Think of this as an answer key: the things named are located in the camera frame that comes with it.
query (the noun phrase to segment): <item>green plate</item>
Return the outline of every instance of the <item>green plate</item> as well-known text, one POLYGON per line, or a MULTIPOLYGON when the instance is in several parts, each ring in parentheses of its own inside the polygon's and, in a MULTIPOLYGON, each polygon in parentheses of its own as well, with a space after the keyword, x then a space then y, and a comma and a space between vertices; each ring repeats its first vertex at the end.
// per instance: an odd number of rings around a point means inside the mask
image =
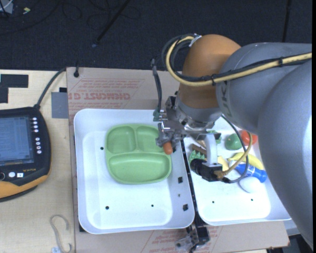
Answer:
POLYGON ((156 145, 158 129, 145 124, 112 127, 106 134, 105 155, 110 175, 120 183, 144 184, 167 178, 171 156, 156 145))

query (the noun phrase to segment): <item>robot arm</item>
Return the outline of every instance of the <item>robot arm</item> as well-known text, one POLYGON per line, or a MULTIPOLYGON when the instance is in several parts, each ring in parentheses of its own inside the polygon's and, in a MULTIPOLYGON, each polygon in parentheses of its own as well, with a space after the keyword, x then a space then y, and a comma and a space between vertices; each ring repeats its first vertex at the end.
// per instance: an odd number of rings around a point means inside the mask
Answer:
POLYGON ((186 136, 206 139, 221 115, 258 135, 268 177, 313 248, 311 51, 311 44, 296 43, 240 47, 221 35, 176 39, 165 63, 181 84, 161 113, 157 145, 170 153, 186 136), (172 69, 174 50, 186 44, 179 74, 172 69))

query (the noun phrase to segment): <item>blue bottle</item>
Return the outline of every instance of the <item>blue bottle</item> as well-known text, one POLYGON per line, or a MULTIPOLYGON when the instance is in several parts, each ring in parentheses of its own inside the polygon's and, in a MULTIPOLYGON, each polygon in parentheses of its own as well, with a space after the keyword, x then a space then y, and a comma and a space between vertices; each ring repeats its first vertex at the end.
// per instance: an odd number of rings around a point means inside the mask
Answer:
MULTIPOLYGON (((235 170, 237 170, 239 174, 242 174, 245 168, 246 168, 246 164, 239 164, 235 167, 235 170)), ((252 165, 248 166, 247 172, 245 174, 245 177, 250 177, 250 176, 258 178, 261 183, 263 183, 268 177, 265 170, 260 170, 252 165)))

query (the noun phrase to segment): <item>red tomato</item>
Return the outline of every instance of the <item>red tomato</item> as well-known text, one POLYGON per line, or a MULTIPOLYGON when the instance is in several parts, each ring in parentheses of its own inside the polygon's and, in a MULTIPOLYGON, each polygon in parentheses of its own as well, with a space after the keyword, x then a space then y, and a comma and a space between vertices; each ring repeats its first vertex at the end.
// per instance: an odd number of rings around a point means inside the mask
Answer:
MULTIPOLYGON (((247 133, 247 131, 243 130, 241 132, 241 139, 244 145, 249 145, 249 135, 247 133)), ((258 141, 258 136, 252 134, 252 144, 255 144, 258 141)))

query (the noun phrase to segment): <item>display screen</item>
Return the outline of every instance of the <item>display screen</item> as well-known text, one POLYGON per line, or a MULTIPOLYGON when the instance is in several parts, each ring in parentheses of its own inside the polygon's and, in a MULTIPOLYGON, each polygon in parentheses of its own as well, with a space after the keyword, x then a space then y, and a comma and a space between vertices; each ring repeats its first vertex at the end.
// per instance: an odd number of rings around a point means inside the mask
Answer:
POLYGON ((29 116, 0 118, 0 166, 33 163, 29 116))

